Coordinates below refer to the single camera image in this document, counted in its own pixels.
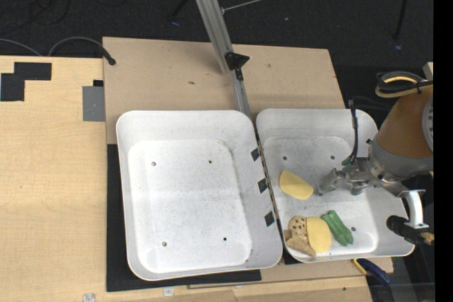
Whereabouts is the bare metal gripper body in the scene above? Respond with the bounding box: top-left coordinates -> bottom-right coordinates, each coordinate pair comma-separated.
338,156 -> 408,197

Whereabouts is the yellow half-round toy slice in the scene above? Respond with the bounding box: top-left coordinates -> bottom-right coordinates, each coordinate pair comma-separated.
278,169 -> 315,202

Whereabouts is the white plastic tray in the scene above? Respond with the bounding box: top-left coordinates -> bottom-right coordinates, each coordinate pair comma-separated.
255,108 -> 416,264
115,109 -> 284,281

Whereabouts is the green toy asparagus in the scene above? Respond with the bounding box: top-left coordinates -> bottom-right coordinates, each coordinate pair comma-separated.
320,209 -> 355,247

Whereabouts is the tan toy biscuit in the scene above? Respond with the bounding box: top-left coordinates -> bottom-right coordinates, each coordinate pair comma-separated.
287,215 -> 307,241

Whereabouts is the yellow oval toy food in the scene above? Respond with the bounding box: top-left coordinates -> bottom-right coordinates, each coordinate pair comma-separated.
305,216 -> 333,254

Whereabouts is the beige toy food piece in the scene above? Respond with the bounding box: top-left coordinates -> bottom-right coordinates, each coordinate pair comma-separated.
283,228 -> 317,257

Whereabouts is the brown cardboard board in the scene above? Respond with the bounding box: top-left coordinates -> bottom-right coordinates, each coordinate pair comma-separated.
102,36 -> 395,291

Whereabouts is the black cylinder on white bracket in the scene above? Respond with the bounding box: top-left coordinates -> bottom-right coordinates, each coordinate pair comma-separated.
386,189 -> 435,245

